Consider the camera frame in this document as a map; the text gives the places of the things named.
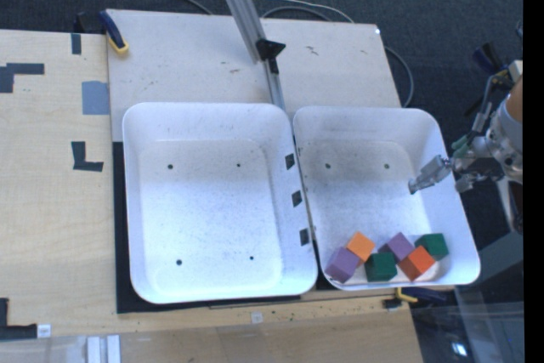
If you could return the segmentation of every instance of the block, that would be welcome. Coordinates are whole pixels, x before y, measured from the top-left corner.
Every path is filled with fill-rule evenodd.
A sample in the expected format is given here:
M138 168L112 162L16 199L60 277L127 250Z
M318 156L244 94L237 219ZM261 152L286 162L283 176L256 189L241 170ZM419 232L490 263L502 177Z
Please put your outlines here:
M404 259L408 254L414 251L414 245L406 239L402 232L397 233L388 242L383 244L378 252L391 252L394 255L396 263Z
M392 252L375 252L365 262L368 281L389 281L397 275L397 264Z
M353 254L356 254L360 259L360 263L363 263L371 256L375 246L376 244L373 241L359 231L356 231L346 245L346 248Z
M399 262L399 268L402 269L410 281L414 281L433 266L435 262L425 247L419 246Z
M332 254L325 268L325 274L329 275L333 280L345 283L355 273L359 261L359 257L355 254L344 247L340 247Z
M450 254L442 233L429 233L428 235L421 236L416 241L416 247L419 246L425 247L437 262Z

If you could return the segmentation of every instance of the white cable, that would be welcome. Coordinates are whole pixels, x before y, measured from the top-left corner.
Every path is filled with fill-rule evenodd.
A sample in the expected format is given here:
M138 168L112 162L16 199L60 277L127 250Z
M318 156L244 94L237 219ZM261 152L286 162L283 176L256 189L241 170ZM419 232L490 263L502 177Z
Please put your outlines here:
M331 11L334 11L334 12L337 13L337 14L340 14L344 19L346 19L346 20L349 21L350 23L354 23L354 21L353 21L348 15L346 15L345 13L343 13L342 11L340 11L339 9L335 9L335 8L330 7L330 6L319 5L318 3L304 2L304 1L302 1L302 0L281 0L281 1L284 1L284 2L292 2L292 3L301 3L302 5L313 6L313 7L316 7L316 8L329 9L329 10L331 10Z

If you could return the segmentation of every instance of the white tray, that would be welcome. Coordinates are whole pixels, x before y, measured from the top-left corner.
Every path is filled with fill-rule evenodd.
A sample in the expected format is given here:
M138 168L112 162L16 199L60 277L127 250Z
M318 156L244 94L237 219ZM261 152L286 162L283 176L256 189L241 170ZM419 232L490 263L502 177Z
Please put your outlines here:
M408 180L432 157L447 156L438 123L424 111L400 108L304 107L293 120L320 264L358 230L376 250L402 231L414 242L443 233L450 255L415 281L399 271L368 282L364 267L343 290L461 285L478 278L479 255L453 176L411 195Z
M140 103L123 117L122 134L130 276L140 297L277 297L314 285L309 217L284 111Z

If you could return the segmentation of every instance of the blue and yellow clamp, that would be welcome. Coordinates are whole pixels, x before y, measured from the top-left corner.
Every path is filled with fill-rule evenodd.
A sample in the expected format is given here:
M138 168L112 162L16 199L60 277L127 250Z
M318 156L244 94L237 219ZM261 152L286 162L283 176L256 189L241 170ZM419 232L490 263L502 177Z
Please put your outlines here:
M108 34L108 43L113 47L113 49L119 54L124 54L128 51L128 43L122 37L119 29L117 28L115 22L105 11L99 12L100 23L105 28L105 31Z

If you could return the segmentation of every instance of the wooden table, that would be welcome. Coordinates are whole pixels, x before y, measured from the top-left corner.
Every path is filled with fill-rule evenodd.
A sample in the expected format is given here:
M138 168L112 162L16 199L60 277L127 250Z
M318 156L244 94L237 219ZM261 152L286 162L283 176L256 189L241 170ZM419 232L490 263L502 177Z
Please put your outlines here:
M119 315L111 120L82 114L82 82L109 80L108 50L101 35L81 35L81 43L81 54L73 54L68 33L0 31L0 67L44 65L43 75L15 74L13 92L0 93L0 298L9 298L9 325L49 324L54 338L172 331L169 337L192 337L195 329L217 336L259 319L265 348L279 360L364 352L373 356L365 361L422 361L408 306L383 307L390 290L313 290L289 303ZM391 101L398 104L396 93ZM101 172L73 169L73 141L85 141L87 161L103 162ZM199 340L193 348L208 346ZM195 352L229 356L214 347L212 340Z

